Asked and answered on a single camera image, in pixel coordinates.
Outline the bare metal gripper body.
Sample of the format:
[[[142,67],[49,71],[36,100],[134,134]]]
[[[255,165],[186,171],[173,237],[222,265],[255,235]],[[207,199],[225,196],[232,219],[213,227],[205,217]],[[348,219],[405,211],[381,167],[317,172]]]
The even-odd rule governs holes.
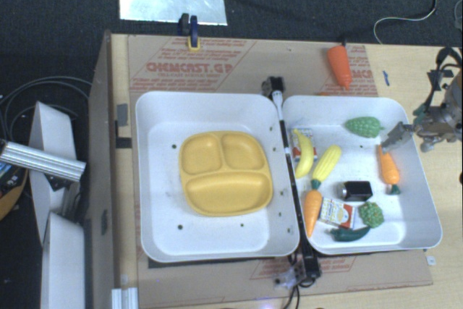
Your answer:
[[[429,152],[438,143],[462,140],[462,109],[450,103],[431,106],[415,118],[415,132],[422,138],[420,150]]]

